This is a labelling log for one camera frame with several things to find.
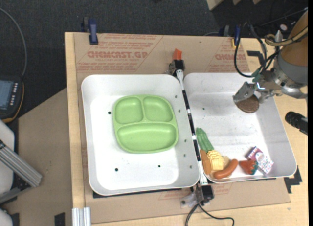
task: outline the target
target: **white tray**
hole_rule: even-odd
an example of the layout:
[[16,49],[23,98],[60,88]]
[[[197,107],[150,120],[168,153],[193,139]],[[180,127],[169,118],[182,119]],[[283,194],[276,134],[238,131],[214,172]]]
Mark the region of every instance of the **white tray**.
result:
[[296,161],[280,119],[275,101],[269,98],[257,112],[247,114],[233,102],[232,96],[248,78],[237,73],[191,73],[184,79],[195,128],[202,128],[213,147],[230,159],[246,160],[257,146],[274,165],[265,176],[245,174],[237,167],[230,178],[209,180],[216,183],[288,177],[296,171]]
[[[117,143],[112,110],[128,95],[167,99],[174,110],[179,140],[170,150],[132,154]],[[199,168],[188,115],[178,80],[170,75],[91,75],[82,82],[89,182],[103,196],[190,187]]]

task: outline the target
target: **screen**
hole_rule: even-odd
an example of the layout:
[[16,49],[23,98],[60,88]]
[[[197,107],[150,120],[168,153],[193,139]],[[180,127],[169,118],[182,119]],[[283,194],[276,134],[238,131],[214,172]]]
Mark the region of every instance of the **screen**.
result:
[[14,82],[0,80],[0,109],[7,110]]

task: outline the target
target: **toy cucumber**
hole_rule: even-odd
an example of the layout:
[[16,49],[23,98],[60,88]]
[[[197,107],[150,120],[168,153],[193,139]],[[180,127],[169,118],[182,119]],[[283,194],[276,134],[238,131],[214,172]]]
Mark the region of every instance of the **toy cucumber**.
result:
[[207,138],[206,132],[202,128],[196,128],[197,141],[202,150],[208,152],[214,150],[210,140]]

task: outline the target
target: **divided green plate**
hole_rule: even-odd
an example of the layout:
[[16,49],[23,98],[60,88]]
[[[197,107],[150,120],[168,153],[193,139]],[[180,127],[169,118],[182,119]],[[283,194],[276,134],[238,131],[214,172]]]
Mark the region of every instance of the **divided green plate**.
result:
[[118,144],[131,153],[169,150],[178,141],[171,104],[156,95],[130,95],[117,100],[113,124]]

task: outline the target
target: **brown round object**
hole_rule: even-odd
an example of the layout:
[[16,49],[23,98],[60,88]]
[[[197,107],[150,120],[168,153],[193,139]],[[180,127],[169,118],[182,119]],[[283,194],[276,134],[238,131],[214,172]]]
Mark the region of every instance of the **brown round object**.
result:
[[236,103],[237,107],[246,113],[254,113],[259,109],[259,99],[253,95],[246,100]]

